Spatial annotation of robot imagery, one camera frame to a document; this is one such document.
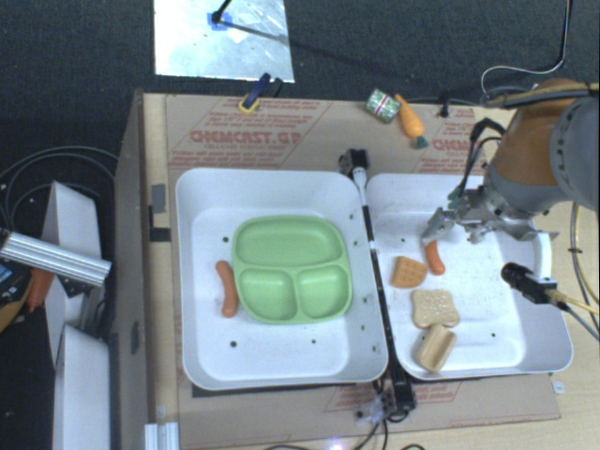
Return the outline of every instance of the silver metal sheet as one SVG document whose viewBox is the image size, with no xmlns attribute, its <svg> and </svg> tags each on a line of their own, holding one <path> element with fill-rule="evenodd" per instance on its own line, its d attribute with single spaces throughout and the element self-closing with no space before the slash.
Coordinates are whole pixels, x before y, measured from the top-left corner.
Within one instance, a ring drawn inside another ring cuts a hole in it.
<svg viewBox="0 0 600 450">
<path fill-rule="evenodd" d="M 234 28 L 210 22 L 224 1 L 154 0 L 156 73 L 293 83 L 283 0 L 232 0 L 223 21 Z"/>
</svg>

